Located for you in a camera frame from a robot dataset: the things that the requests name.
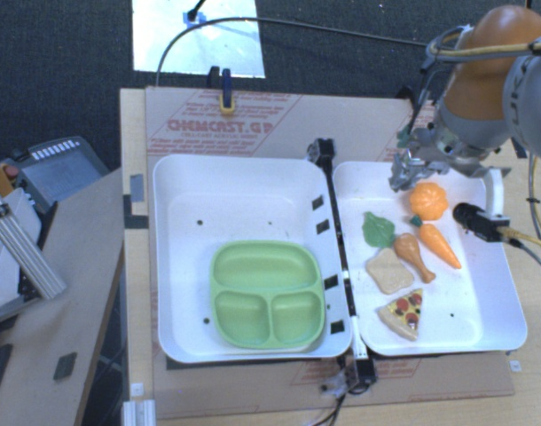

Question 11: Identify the thin black and white rod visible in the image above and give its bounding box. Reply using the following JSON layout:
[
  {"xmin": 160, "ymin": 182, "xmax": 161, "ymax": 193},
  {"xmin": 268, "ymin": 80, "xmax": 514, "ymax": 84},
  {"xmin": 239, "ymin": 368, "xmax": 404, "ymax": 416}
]
[{"xmin": 321, "ymin": 158, "xmax": 369, "ymax": 359}]

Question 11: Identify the orange toy carrot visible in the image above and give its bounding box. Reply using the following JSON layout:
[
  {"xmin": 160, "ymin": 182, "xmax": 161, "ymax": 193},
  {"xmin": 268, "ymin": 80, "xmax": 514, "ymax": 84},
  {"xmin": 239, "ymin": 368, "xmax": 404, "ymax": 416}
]
[{"xmin": 410, "ymin": 214, "xmax": 463, "ymax": 271}]

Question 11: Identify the black block with thin wires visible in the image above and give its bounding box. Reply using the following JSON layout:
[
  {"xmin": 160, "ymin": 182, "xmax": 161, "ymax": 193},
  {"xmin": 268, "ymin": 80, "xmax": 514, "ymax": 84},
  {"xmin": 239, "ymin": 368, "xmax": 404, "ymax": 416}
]
[
  {"xmin": 341, "ymin": 356, "xmax": 379, "ymax": 394},
  {"xmin": 306, "ymin": 138, "xmax": 338, "ymax": 164}
]

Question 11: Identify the beige toy bread slice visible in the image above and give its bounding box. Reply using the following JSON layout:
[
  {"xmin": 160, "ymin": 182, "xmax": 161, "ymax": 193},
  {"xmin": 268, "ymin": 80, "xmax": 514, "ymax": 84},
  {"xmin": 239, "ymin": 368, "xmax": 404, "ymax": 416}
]
[{"xmin": 365, "ymin": 247, "xmax": 415, "ymax": 296}]

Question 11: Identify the orange toy pumpkin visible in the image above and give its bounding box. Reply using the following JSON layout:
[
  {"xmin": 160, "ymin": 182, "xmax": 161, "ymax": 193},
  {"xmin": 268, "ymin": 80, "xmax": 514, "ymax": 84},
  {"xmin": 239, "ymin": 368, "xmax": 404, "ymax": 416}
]
[{"xmin": 408, "ymin": 181, "xmax": 450, "ymax": 222}]

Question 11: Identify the brown cardboard board, red print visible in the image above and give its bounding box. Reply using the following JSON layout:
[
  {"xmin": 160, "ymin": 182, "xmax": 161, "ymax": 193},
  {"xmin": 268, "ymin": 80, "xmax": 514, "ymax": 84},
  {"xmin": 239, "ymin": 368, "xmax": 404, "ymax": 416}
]
[{"xmin": 144, "ymin": 85, "xmax": 516, "ymax": 420}]

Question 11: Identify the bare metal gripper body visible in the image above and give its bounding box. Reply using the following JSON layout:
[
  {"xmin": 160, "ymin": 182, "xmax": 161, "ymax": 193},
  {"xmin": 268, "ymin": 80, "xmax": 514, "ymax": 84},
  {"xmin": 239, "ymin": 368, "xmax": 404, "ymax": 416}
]
[{"xmin": 406, "ymin": 124, "xmax": 490, "ymax": 178}]

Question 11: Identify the green toy leaf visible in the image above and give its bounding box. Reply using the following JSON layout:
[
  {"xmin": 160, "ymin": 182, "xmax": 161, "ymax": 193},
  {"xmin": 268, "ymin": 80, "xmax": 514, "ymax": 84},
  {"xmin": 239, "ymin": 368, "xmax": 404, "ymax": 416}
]
[{"xmin": 362, "ymin": 211, "xmax": 396, "ymax": 249}]

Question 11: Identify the black cylinder on white bracket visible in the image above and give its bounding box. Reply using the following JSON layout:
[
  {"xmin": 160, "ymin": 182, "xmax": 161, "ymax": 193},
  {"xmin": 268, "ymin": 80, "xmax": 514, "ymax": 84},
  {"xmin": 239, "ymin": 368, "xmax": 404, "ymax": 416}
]
[{"xmin": 451, "ymin": 168, "xmax": 512, "ymax": 243}]

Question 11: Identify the white plastic tray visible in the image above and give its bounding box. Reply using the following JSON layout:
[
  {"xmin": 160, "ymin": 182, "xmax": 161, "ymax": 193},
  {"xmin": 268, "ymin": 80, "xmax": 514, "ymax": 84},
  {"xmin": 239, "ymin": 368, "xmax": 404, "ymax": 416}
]
[
  {"xmin": 153, "ymin": 153, "xmax": 355, "ymax": 365},
  {"xmin": 332, "ymin": 161, "xmax": 529, "ymax": 358}
]

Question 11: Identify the brown toy chicken drumstick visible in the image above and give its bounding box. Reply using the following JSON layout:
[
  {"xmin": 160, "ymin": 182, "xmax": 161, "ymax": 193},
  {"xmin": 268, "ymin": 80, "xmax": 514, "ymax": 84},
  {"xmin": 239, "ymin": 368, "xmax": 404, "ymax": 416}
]
[{"xmin": 393, "ymin": 233, "xmax": 437, "ymax": 284}]

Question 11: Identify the toy pizza slice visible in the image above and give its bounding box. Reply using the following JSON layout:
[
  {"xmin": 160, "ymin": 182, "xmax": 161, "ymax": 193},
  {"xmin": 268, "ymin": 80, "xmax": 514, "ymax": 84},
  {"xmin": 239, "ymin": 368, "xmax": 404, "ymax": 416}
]
[{"xmin": 376, "ymin": 288, "xmax": 424, "ymax": 342}]

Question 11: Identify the green divided plate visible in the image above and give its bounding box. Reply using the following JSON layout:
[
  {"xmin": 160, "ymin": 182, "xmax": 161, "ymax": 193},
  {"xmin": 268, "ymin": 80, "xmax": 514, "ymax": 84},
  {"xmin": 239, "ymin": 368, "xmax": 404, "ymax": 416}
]
[{"xmin": 208, "ymin": 240, "xmax": 327, "ymax": 351}]

